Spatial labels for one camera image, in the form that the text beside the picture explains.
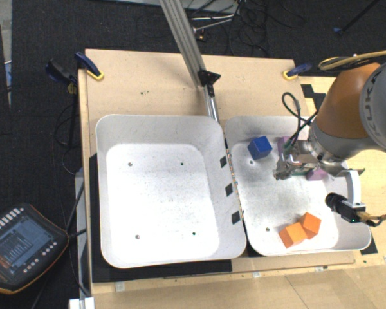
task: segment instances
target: orange cube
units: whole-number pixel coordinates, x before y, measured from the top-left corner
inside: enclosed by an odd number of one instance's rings
[[[286,248],[299,244],[308,237],[299,222],[284,227],[279,232],[279,236],[282,238],[283,244]]]
[[[319,233],[322,220],[310,213],[305,213],[305,215],[299,219],[299,222],[308,236],[308,239],[311,239]]]

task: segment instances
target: blue cube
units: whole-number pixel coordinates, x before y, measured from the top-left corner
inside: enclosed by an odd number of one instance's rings
[[[247,148],[253,160],[264,158],[272,150],[269,140],[265,136],[254,138]]]

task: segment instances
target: metal pole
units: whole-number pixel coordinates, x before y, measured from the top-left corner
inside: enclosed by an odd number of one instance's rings
[[[203,88],[208,115],[219,122],[215,97],[209,95],[207,86],[202,86],[199,71],[206,70],[193,29],[180,0],[159,0],[167,22],[183,56],[188,72],[197,88]]]

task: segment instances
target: black bracket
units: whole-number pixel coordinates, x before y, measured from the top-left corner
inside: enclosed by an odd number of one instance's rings
[[[200,70],[198,75],[201,85],[207,86],[208,95],[214,97],[213,84],[220,79],[220,75],[206,70]]]

